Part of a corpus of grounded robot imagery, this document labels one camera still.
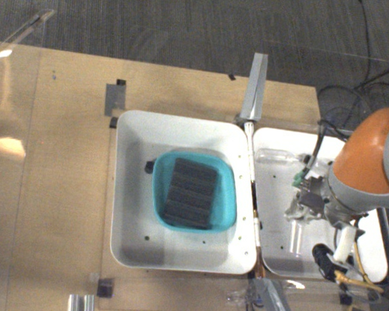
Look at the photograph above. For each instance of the white plastic tray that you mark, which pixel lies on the white plastic tray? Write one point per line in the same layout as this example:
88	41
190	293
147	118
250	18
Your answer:
276	226
137	194

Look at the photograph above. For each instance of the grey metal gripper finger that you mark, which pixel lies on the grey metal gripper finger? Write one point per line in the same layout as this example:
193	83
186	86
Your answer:
292	211
311	216

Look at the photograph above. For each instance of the dark grey ribbed block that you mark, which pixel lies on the dark grey ribbed block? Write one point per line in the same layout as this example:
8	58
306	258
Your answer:
191	192

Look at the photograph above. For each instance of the black cylinder on white bracket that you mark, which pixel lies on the black cylinder on white bracket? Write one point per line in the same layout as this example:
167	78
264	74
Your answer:
323	257

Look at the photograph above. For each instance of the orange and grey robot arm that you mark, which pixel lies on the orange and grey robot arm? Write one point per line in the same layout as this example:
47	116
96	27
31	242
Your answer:
363	156

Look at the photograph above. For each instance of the teal square bowl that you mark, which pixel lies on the teal square bowl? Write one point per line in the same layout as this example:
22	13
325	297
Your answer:
226	195

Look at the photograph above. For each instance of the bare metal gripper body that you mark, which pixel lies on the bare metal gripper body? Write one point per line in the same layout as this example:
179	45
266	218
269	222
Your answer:
314	196

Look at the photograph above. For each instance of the small black object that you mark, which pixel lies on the small black object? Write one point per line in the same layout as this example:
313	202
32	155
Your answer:
149	167

